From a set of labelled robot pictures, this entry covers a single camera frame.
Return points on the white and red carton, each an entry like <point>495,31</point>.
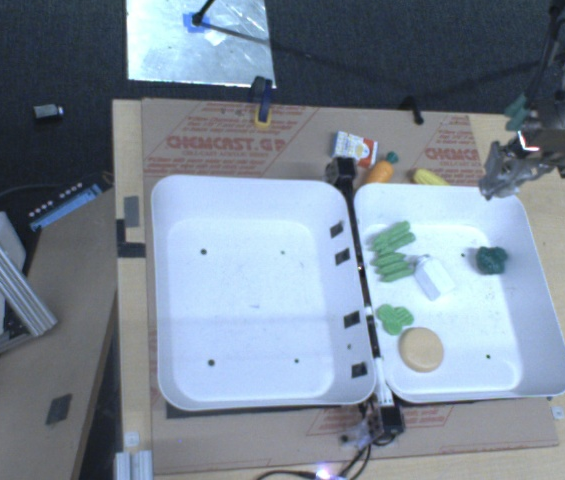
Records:
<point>354,148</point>

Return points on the dark green broccoli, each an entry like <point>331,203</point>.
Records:
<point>491,260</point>

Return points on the yellow corn cob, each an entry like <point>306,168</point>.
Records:
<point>427,177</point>

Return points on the light green flat broccoli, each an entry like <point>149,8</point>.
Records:
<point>393,318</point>

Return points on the thin black and white rod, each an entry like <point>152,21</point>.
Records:
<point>362,263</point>

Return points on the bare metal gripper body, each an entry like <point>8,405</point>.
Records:
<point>549,144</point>

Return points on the small dark grey block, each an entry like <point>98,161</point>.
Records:
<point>47,112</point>

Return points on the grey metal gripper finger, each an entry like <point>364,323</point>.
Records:
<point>524,173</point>
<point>493,168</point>

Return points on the tan round biscuit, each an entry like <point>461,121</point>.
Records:
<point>421,349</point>

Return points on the green bean pods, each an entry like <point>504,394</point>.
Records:
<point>392,253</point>

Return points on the white plastic tray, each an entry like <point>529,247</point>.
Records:
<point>477,328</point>
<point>247,293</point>

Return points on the clear plastic bottle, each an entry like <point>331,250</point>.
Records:
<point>433,278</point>

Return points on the brown cardboard board red print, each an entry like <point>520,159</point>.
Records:
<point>242,133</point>

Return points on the orange carrot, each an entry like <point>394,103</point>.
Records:
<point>381,171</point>

